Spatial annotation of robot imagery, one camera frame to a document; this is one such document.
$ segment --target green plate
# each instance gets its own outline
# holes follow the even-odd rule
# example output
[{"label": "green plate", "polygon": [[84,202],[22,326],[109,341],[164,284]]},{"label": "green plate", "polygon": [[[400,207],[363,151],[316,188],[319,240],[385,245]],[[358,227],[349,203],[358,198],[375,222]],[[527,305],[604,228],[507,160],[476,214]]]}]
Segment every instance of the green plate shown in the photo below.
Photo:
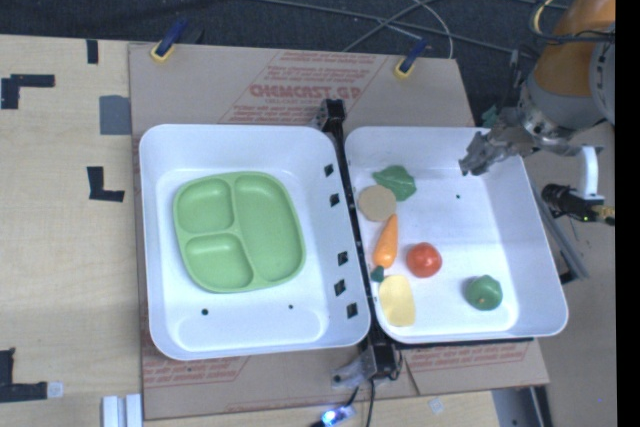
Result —
[{"label": "green plate", "polygon": [[292,279],[305,261],[300,222],[275,177],[237,172],[178,189],[173,221],[191,278],[212,292],[245,292]]}]

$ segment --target tan round object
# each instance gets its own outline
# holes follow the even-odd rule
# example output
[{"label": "tan round object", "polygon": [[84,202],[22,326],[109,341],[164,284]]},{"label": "tan round object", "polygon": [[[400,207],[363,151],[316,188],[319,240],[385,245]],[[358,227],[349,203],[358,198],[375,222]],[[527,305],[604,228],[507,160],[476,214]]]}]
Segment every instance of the tan round object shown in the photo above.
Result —
[{"label": "tan round object", "polygon": [[370,221],[386,221],[396,211],[396,196],[382,185],[372,185],[360,193],[358,207]]}]

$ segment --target wooden table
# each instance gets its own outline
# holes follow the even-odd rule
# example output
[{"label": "wooden table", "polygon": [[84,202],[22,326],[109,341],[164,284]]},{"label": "wooden table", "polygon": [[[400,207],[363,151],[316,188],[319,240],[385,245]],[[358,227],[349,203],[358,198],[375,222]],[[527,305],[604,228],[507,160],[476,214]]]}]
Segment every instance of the wooden table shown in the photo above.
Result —
[{"label": "wooden table", "polygon": [[[0,404],[0,425],[100,425],[101,398],[141,392],[130,135],[100,134],[99,98],[129,95],[127,42],[0,37],[0,76],[54,74],[0,110],[0,350],[16,383],[61,381],[64,396]],[[89,200],[88,166],[123,202]],[[497,427],[491,392],[376,401],[372,425]],[[367,404],[359,404],[363,424]],[[165,425],[309,425],[326,407],[216,415]]]}]

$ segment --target blue clip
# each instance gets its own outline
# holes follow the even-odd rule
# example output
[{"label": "blue clip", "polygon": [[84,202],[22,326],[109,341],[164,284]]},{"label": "blue clip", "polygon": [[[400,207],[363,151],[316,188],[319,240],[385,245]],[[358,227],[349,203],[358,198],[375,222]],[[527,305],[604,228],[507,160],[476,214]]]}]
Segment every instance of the blue clip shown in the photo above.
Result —
[{"label": "blue clip", "polygon": [[427,40],[422,38],[416,45],[411,49],[407,57],[402,59],[394,68],[393,74],[396,78],[406,79],[411,72],[413,71],[413,63],[420,56],[424,49],[427,48]]},{"label": "blue clip", "polygon": [[154,61],[162,63],[166,61],[175,49],[174,43],[180,39],[182,33],[187,28],[187,19],[180,18],[167,31],[161,41],[151,49],[151,57]]}]

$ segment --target toy carrot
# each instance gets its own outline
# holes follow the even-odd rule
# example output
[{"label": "toy carrot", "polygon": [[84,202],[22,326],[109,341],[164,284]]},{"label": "toy carrot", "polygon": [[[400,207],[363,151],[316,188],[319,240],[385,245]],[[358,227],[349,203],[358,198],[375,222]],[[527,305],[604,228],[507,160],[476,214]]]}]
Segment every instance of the toy carrot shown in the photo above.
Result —
[{"label": "toy carrot", "polygon": [[398,215],[392,214],[387,219],[380,238],[373,251],[373,263],[388,269],[398,255]]}]

